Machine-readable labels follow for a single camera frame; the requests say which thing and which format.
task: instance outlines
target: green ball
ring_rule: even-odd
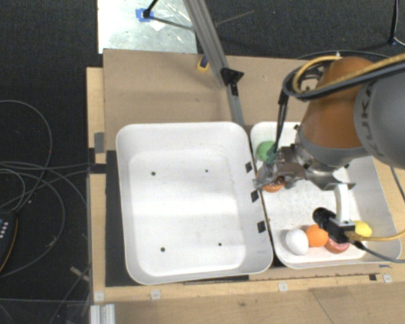
[[[262,142],[256,148],[256,158],[260,161],[265,161],[267,159],[267,151],[275,144],[272,140]]]

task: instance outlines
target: black clamp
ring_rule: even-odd
[[[244,76],[244,73],[224,67],[221,70],[221,76],[222,76],[222,79],[223,79],[223,82],[225,83],[225,85],[226,86],[229,85],[231,87],[232,95],[238,96],[237,83],[240,79],[242,79],[242,76]]]

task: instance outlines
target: black floor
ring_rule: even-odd
[[[386,55],[405,52],[404,46],[387,43],[394,0],[207,3],[216,22],[254,11],[218,28],[227,54],[293,58],[330,49]],[[405,42],[405,0],[400,0],[396,36]],[[53,135],[50,166],[88,162],[85,68],[101,64],[97,54],[97,0],[0,0],[0,100],[23,101],[45,116]],[[0,104],[0,160],[44,165],[48,154],[48,134],[42,119],[25,106]],[[85,169],[83,165],[60,172]],[[45,179],[55,178],[48,171]],[[72,181],[85,194],[85,175],[75,175]],[[34,183],[27,179],[29,188]],[[88,266],[84,203],[64,181],[55,182],[54,187],[65,205],[63,235],[41,261],[1,278],[0,298],[60,301],[78,280],[70,268],[83,271]],[[0,177],[0,203],[17,196],[18,191],[16,177]],[[55,241],[60,225],[59,199],[48,188],[37,190],[20,213],[16,245],[3,274],[44,253]],[[82,300],[86,291],[87,283],[81,281],[69,299]],[[33,323],[24,321],[27,316],[17,317],[22,310],[8,307],[16,322]]]

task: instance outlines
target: white ball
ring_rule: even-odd
[[[304,256],[309,250],[309,241],[306,233],[301,229],[291,229],[285,237],[286,246],[298,256]]]

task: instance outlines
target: yellow cable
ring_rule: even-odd
[[[345,235],[350,239],[350,241],[392,241],[395,239],[399,239],[405,235],[405,229],[400,233],[397,233],[393,236],[386,236],[386,237],[378,237],[378,236],[361,236],[355,232],[346,232]]]
[[[338,60],[340,59],[340,57],[336,57],[336,56],[329,56],[329,57],[318,57],[316,59],[313,59],[311,61],[309,61],[308,63],[304,64],[296,73],[296,75],[294,76],[294,78],[292,79],[292,88],[294,89],[294,91],[298,94],[303,93],[304,91],[300,88],[298,81],[300,79],[300,77],[303,75],[303,73],[310,67],[315,65],[316,63],[322,63],[324,61],[330,61],[330,60]],[[401,62],[401,61],[405,61],[405,53],[404,54],[399,54],[396,55],[394,57],[389,57],[387,59],[378,61],[376,63],[372,63],[369,66],[366,66],[364,68],[361,68],[355,72],[351,72],[349,74],[346,74],[345,76],[339,77],[336,80],[333,80],[332,82],[326,83],[322,86],[319,86],[317,89],[322,89],[325,88],[327,86],[331,86],[340,82],[344,82],[345,80],[349,80],[349,79],[353,79],[355,77],[359,77],[362,76],[363,74],[367,74],[369,72],[373,72],[375,70],[379,70],[381,68],[387,67],[389,65],[393,65],[394,63],[397,62]]]

